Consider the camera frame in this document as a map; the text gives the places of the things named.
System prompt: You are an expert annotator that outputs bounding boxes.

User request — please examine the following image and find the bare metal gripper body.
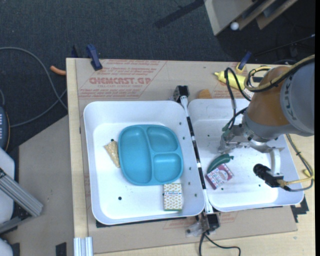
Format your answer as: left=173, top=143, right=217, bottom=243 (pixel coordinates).
left=223, top=124, right=254, bottom=150

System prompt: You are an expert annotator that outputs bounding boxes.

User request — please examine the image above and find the green pepper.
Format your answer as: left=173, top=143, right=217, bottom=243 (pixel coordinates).
left=206, top=153, right=235, bottom=174

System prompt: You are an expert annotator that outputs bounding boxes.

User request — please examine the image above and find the thin black and white rod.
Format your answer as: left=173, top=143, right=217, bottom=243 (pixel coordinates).
left=180, top=95, right=214, bottom=214

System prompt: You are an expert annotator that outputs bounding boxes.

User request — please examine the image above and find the red and pink packet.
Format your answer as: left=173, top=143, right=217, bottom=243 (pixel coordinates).
left=205, top=163, right=235, bottom=191

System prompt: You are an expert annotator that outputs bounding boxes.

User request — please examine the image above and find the white plastic tray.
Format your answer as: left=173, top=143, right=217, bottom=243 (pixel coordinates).
left=83, top=100, right=206, bottom=225
left=187, top=98, right=305, bottom=213

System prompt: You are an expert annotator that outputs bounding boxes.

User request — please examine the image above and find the yellow mustard bottle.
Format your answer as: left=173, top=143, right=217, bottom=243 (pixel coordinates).
left=213, top=70, right=249, bottom=91

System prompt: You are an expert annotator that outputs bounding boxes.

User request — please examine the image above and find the yellow patterned carton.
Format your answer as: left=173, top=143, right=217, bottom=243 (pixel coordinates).
left=163, top=183, right=184, bottom=212

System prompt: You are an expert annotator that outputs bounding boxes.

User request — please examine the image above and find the blue divided plate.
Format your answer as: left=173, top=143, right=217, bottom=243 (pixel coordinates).
left=117, top=124, right=185, bottom=187

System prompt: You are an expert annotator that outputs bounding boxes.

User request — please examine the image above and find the yellow pizza slice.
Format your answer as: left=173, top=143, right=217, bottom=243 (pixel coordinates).
left=103, top=140, right=121, bottom=169

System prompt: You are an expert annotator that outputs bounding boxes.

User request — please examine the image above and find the brown cardboard board red print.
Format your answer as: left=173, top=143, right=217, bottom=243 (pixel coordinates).
left=74, top=58, right=299, bottom=254

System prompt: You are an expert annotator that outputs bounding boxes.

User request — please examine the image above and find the orange curved sausage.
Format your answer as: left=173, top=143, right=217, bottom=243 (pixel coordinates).
left=49, top=65, right=67, bottom=76

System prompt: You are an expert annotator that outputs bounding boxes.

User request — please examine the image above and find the black cylinder on white bracket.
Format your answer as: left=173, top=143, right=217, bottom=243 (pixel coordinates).
left=250, top=138, right=286, bottom=189

